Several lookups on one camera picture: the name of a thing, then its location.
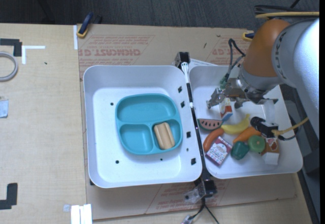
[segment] black tape mark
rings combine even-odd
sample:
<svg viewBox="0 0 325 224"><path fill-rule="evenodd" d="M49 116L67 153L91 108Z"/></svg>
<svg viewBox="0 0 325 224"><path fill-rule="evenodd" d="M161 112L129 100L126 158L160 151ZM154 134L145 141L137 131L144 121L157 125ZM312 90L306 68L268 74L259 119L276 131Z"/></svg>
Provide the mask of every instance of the black tape mark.
<svg viewBox="0 0 325 224"><path fill-rule="evenodd" d="M14 46L14 56L21 57L22 42L19 39L0 39L0 45Z"/></svg>
<svg viewBox="0 0 325 224"><path fill-rule="evenodd" d="M10 210L12 205L17 205L18 184L7 185L7 199L0 200L0 210Z"/></svg>

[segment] black bracket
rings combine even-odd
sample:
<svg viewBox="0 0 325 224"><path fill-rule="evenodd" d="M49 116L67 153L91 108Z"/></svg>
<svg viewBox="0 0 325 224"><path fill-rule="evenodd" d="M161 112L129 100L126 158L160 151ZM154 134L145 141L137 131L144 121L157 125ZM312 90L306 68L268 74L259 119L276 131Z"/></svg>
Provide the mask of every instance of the black bracket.
<svg viewBox="0 0 325 224"><path fill-rule="evenodd" d="M188 64L190 63L190 57L189 57L189 52L178 52L175 59L174 59L174 65L182 69L182 62L187 62Z"/></svg>
<svg viewBox="0 0 325 224"><path fill-rule="evenodd" d="M217 187L213 180L203 180L200 178L194 184L195 188L184 194L184 200L187 203L194 204L217 193Z"/></svg>
<svg viewBox="0 0 325 224"><path fill-rule="evenodd" d="M0 200L0 210L10 210L12 205L17 205L18 184L9 183L7 186L7 199Z"/></svg>

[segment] tabletop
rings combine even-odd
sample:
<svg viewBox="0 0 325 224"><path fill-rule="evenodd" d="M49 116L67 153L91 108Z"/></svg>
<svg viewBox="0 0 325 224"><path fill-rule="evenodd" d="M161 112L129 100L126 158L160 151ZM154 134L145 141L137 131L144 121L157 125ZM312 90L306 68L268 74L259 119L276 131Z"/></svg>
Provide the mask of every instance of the tabletop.
<svg viewBox="0 0 325 224"><path fill-rule="evenodd" d="M139 32L137 26L106 27L117 35L124 29L128 34ZM174 37L193 41L195 45L197 38L186 35L193 30L196 35L206 32L206 28L178 28L179 35ZM153 38L157 39L159 32L166 33L164 28L157 28ZM16 57L17 75L0 82L0 101L9 102L8 116L0 118L0 201L6 199L9 183L18 184L17 205L0 210L1 223L70 223L70 211L64 206L87 203L81 108L84 68L79 66L80 46L85 42L79 42L78 51L74 33L73 25L0 24L1 39L19 39L26 47L23 56ZM12 53L13 47L0 46L0 51ZM146 51L144 55L154 56ZM170 60L170 56L157 55L154 65ZM137 62L147 64L142 57ZM11 65L0 57L0 76L6 73L8 66ZM292 173L290 177L295 189L292 198L238 203L210 210L220 224L311 223L298 176ZM96 222L181 223L186 215L196 212L197 209L191 209ZM194 222L214 223L214 220L203 210Z"/></svg>

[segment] cardboard sheet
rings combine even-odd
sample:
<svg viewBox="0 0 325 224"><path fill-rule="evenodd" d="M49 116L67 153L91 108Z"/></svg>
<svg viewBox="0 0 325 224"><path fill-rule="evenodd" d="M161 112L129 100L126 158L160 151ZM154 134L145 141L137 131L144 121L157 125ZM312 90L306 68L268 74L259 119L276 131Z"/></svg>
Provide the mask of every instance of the cardboard sheet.
<svg viewBox="0 0 325 224"><path fill-rule="evenodd" d="M93 219L196 209L200 204L185 204L183 194L193 183L130 186L102 189L91 185L87 169L86 124L82 77L92 65L170 65L178 52L190 58L228 65L234 39L242 51L249 42L241 39L245 29L175 28L125 25L90 25L84 39L78 39L80 86L86 169L87 203ZM234 48L234 60L240 54ZM210 207L293 198L296 194L291 174L247 178L215 179L218 193L207 200Z"/></svg>
<svg viewBox="0 0 325 224"><path fill-rule="evenodd" d="M18 185L17 205L0 210L0 223L69 223L69 206L86 202L73 28L0 24L0 37L29 46L25 63L16 57L15 77L0 82L0 100L9 102L8 117L0 118L0 201L9 183ZM13 47L0 51L13 54ZM0 76L12 69L0 57Z"/></svg>

